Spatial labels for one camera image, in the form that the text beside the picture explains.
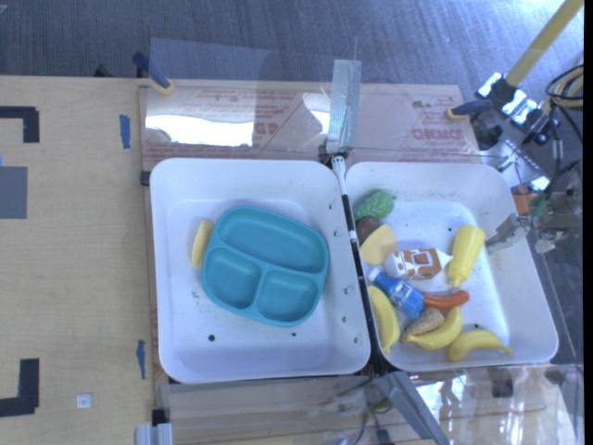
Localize yellow bottle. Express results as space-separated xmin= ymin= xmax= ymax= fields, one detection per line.
xmin=446 ymin=224 xmax=486 ymax=289

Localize yellow wedge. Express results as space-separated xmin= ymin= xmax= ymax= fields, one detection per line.
xmin=360 ymin=223 xmax=399 ymax=267

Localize brown round toy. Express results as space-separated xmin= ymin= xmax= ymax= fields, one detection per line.
xmin=355 ymin=216 xmax=383 ymax=246

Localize yellow banana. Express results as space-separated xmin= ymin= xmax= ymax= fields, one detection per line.
xmin=446 ymin=328 xmax=513 ymax=363
xmin=368 ymin=285 xmax=402 ymax=356
xmin=400 ymin=306 xmax=464 ymax=352

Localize brown cardboard board red print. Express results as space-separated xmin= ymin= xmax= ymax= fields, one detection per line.
xmin=138 ymin=79 xmax=584 ymax=445

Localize green grapes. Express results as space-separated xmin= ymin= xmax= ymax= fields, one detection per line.
xmin=354 ymin=188 xmax=398 ymax=224

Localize orange sausage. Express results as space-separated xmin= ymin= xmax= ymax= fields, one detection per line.
xmin=422 ymin=289 xmax=471 ymax=311

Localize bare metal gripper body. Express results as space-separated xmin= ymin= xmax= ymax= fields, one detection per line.
xmin=526 ymin=211 xmax=581 ymax=244

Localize white plastic tray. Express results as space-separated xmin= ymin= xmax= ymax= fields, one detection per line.
xmin=148 ymin=157 xmax=372 ymax=385
xmin=345 ymin=160 xmax=561 ymax=374

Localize blue bottle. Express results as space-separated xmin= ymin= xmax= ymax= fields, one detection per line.
xmin=368 ymin=268 xmax=425 ymax=322

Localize thin black and white rod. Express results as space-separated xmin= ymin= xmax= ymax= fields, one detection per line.
xmin=329 ymin=153 xmax=384 ymax=373

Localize blue divided plate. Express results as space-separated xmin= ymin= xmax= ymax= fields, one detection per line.
xmin=200 ymin=205 xmax=331 ymax=328

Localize tan biscuit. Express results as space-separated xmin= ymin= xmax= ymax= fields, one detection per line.
xmin=404 ymin=307 xmax=446 ymax=337

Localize brown and white carton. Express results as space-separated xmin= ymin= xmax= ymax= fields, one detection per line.
xmin=383 ymin=247 xmax=454 ymax=282

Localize yellow rounded toy piece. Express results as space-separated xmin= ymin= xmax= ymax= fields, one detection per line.
xmin=191 ymin=219 xmax=215 ymax=271

